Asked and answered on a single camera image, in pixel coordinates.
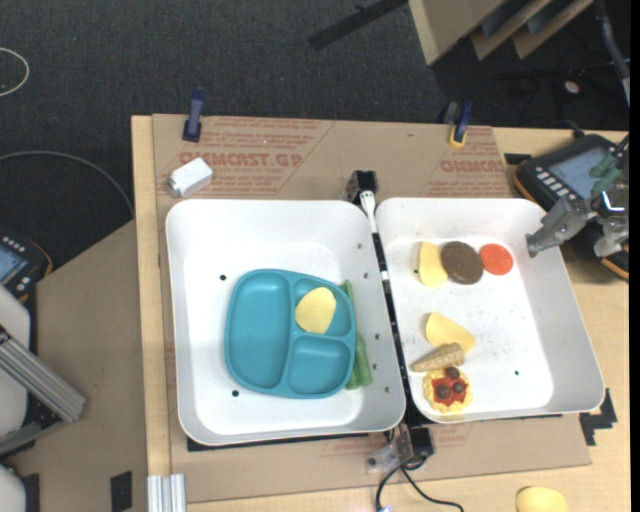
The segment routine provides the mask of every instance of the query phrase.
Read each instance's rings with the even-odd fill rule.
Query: blue plate
[[[325,334],[301,329],[294,310],[309,291],[326,287],[336,311]],[[255,391],[322,398],[342,389],[355,356],[353,305],[335,284],[286,270],[254,270],[231,294],[224,355],[231,375]]]

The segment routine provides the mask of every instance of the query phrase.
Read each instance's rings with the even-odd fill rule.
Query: black cable
[[[389,479],[393,475],[395,475],[398,471],[402,471],[402,474],[409,481],[409,483],[412,485],[412,487],[416,491],[418,491],[418,494],[420,494],[420,496],[422,496],[425,500],[430,501],[431,503],[435,503],[436,505],[445,505],[445,506],[448,506],[448,507],[454,507],[454,508],[457,508],[460,512],[464,512],[464,509],[458,503],[454,503],[453,501],[438,500],[438,499],[435,499],[435,498],[432,498],[432,497],[428,496],[427,494],[424,493],[424,491],[422,491],[422,489],[420,489],[417,486],[417,484],[409,476],[408,471],[414,471],[414,470],[422,467],[426,461],[427,461],[426,457],[418,457],[416,459],[412,459],[412,460],[410,460],[408,462],[405,462],[404,464],[399,464],[398,466],[393,468],[391,471],[389,471],[387,476],[385,476],[382,479],[382,481],[378,484],[378,489],[376,490],[376,512],[379,512],[380,510],[382,510],[382,503],[380,501],[380,498],[382,496],[382,490],[384,489],[384,486],[389,481]]]
[[[53,156],[53,157],[57,157],[57,158],[64,158],[66,160],[71,160],[73,162],[77,162],[77,163],[80,163],[82,165],[85,165],[85,166],[89,167],[90,169],[93,169],[94,171],[96,171],[97,173],[99,173],[103,177],[105,177],[109,181],[109,183],[111,183],[115,187],[115,189],[118,191],[118,193],[124,199],[124,201],[125,201],[125,203],[127,205],[127,208],[129,209],[129,212],[131,213],[131,217],[135,217],[135,210],[133,208],[133,204],[131,203],[131,201],[127,197],[127,194],[125,193],[125,191],[118,184],[118,182],[116,180],[114,180],[109,175],[109,173],[107,173],[104,169],[101,169],[97,165],[92,164],[91,162],[89,162],[87,160],[84,160],[84,159],[79,158],[79,157],[74,156],[74,155],[69,155],[67,153],[60,153],[58,151],[35,150],[35,151],[18,151],[16,153],[9,153],[8,155],[0,156],[0,163],[1,162],[5,162],[7,160],[14,159],[14,158],[22,158],[22,157],[29,157],[29,156]]]
[[[553,123],[551,128],[571,128],[573,130],[573,136],[578,139],[580,137],[584,137],[584,130],[580,128],[574,121],[571,119],[561,119],[560,121],[556,121]]]
[[[616,149],[615,149],[615,152],[616,152],[616,153],[621,153],[621,152],[622,152],[622,151],[624,151],[624,149],[629,145],[629,135],[630,135],[630,134],[631,134],[631,133],[627,133],[627,134],[624,136],[624,139],[622,139],[622,140],[618,143],[618,145],[616,146]]]
[[[613,36],[613,29],[611,28],[611,21],[609,20],[609,14],[607,13],[607,7],[604,0],[594,0],[593,8],[596,11],[596,19],[600,22],[602,29],[602,39],[604,45],[607,47],[607,51],[613,59],[614,66],[618,72],[618,77],[622,82],[627,97],[627,103],[631,101],[631,70],[627,65],[622,52],[616,45],[616,40]]]

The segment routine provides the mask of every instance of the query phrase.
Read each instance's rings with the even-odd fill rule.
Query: yellow object
[[[422,379],[422,392],[424,393],[424,397],[429,401],[431,407],[433,407],[436,411],[442,413],[449,412],[460,412],[463,409],[466,409],[467,406],[473,402],[473,393],[471,392],[471,383],[467,376],[460,371],[460,379],[467,385],[467,389],[465,390],[464,402],[454,401],[451,405],[445,405],[436,400],[436,390],[433,388],[433,380],[436,379],[444,379],[446,376],[444,369],[433,370],[428,372],[424,379]]]
[[[413,363],[414,372],[428,372],[464,363],[464,350],[459,343],[442,345],[425,357]]]
[[[525,487],[516,495],[518,512],[569,512],[560,491],[548,487]]]
[[[447,271],[440,261],[440,247],[430,242],[420,244],[418,272],[422,283],[430,288],[437,288],[447,280]]]
[[[296,323],[301,329],[324,334],[336,312],[336,298],[329,288],[320,286],[304,295],[295,310]]]
[[[467,132],[465,131],[464,135],[462,136],[462,140],[460,142],[456,140],[455,135],[456,135],[456,126],[454,125],[451,128],[451,131],[449,132],[449,146],[451,146],[453,149],[462,149],[464,145],[467,143]]]
[[[476,339],[469,331],[440,313],[431,313],[429,315],[425,336],[429,343],[436,347],[448,345],[449,343],[458,343],[465,354],[476,344]]]

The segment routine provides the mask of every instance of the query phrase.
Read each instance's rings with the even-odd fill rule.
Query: black clamp
[[[359,206],[360,192],[365,190],[374,194],[378,191],[376,171],[353,171],[347,182],[347,201]]]

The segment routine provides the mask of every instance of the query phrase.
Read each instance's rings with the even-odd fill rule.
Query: waffle cone
[[[464,350],[458,343],[443,345],[437,350],[413,363],[413,371],[428,372],[464,363]]]

